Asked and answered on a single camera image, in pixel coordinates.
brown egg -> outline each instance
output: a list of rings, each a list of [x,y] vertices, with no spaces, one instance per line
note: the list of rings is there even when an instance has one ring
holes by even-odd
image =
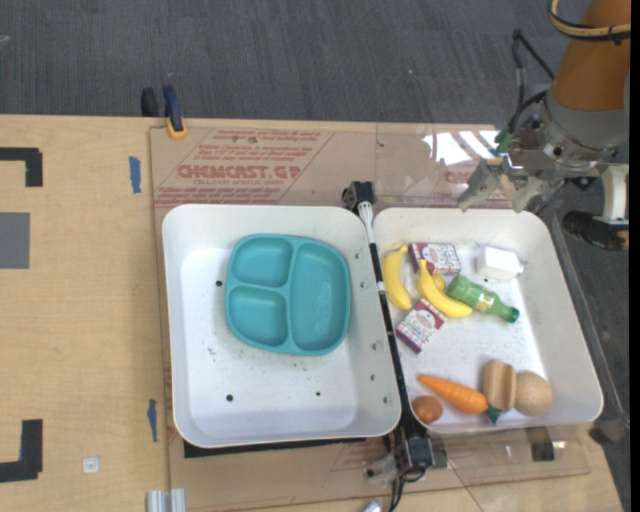
[[[540,375],[525,371],[516,375],[515,408],[525,416],[541,416],[553,404],[551,385]]]
[[[442,404],[435,396],[416,397],[411,406],[417,418],[425,424],[432,423],[442,416]]]

blue tape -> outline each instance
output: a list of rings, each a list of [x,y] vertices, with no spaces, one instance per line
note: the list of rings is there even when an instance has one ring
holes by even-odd
[[[151,427],[151,438],[153,442],[158,442],[158,414],[156,413],[156,401],[149,400],[149,407],[147,408],[147,418],[149,418],[149,426]]]
[[[129,177],[131,178],[133,193],[139,194],[142,192],[140,188],[140,183],[142,182],[142,177],[140,176],[140,160],[135,156],[129,157]]]

yellow banana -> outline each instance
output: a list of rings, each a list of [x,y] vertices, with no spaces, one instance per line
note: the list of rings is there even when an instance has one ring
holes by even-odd
[[[440,274],[432,274],[433,282],[436,284],[436,288],[444,293],[444,289],[447,287],[447,282]]]
[[[382,279],[387,289],[387,298],[391,304],[405,310],[411,309],[411,297],[402,284],[400,267],[407,252],[409,248],[403,245],[397,251],[387,254],[382,262]]]
[[[443,315],[451,318],[461,318],[470,315],[473,309],[464,302],[452,299],[436,285],[431,273],[427,270],[427,262],[420,260],[420,275],[418,277],[418,291],[420,295],[427,299]]]

gray carpet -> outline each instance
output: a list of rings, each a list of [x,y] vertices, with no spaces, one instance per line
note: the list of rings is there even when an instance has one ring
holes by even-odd
[[[561,14],[577,21],[588,3],[562,2]],[[545,8],[545,0],[3,0],[0,36],[11,39],[0,46],[0,112],[139,116],[141,91],[171,83],[186,117],[500,126],[516,101],[513,30],[552,69],[568,43]],[[548,83],[525,62],[530,83]],[[459,100],[424,94],[416,77],[456,84]],[[599,184],[565,187],[555,199],[560,212],[601,204]],[[577,309],[596,326],[587,337],[603,345],[605,357],[594,359],[613,382],[604,379],[594,436],[630,510],[630,424],[619,421],[620,410],[630,414],[629,255],[566,244],[583,290],[574,291]]]

green bottle cap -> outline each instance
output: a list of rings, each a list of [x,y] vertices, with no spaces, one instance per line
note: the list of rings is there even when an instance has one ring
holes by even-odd
[[[505,320],[510,324],[513,324],[518,320],[518,318],[520,318],[520,311],[517,308],[511,308],[511,314],[505,318]]]

